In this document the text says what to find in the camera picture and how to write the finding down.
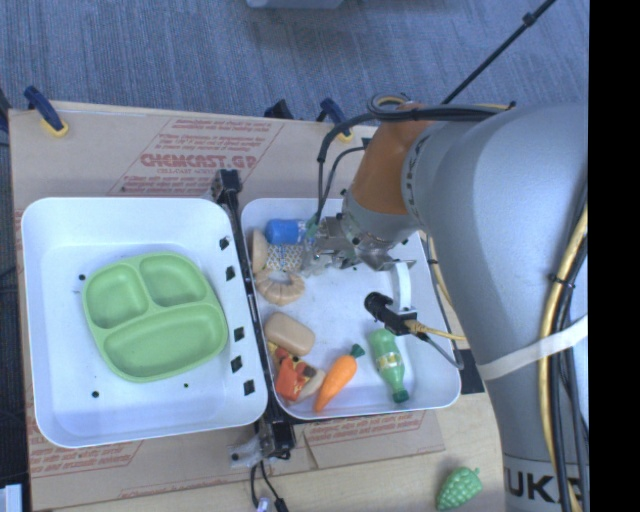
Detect beige bread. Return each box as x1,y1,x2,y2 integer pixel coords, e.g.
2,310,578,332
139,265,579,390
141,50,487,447
263,311,317,358

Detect orange carrot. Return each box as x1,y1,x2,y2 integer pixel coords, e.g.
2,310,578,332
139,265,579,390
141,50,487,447
312,343,367,414

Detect blue can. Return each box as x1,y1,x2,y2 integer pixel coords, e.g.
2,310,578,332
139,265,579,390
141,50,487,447
264,218,312,247

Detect green divided plate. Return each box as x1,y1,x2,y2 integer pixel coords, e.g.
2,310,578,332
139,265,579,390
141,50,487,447
81,251,230,384

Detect orange pizza slice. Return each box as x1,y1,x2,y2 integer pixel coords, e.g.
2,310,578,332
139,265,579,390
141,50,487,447
267,341,327,404

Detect white plastic tray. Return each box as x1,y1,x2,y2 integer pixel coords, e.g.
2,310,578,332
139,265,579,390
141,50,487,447
20,196,269,449
240,197,463,421

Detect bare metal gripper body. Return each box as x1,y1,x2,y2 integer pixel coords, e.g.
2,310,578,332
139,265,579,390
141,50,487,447
315,214,417,274

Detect black block with thin wires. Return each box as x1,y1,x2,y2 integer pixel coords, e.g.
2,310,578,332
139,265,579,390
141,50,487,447
253,418,297,460
210,168,244,203

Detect tan doughnut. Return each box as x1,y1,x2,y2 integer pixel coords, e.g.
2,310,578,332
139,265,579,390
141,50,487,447
254,269,307,308

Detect green plastic bottle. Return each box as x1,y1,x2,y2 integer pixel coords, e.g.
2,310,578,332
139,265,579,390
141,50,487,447
367,327,412,405

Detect thin black and white rod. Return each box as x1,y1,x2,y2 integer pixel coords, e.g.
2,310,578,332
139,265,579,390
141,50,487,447
223,192,282,431

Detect white patterned packet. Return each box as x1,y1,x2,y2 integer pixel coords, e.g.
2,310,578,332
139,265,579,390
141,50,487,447
266,243,305,274

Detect brown cardboard board red print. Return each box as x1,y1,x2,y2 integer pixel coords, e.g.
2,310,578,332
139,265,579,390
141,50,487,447
7,102,447,512

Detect green grapes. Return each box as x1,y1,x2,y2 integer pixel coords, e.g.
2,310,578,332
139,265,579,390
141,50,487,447
435,465,485,512

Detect black cylinder on white bracket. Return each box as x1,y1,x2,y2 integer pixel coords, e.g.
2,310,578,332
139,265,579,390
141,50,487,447
363,259,419,337

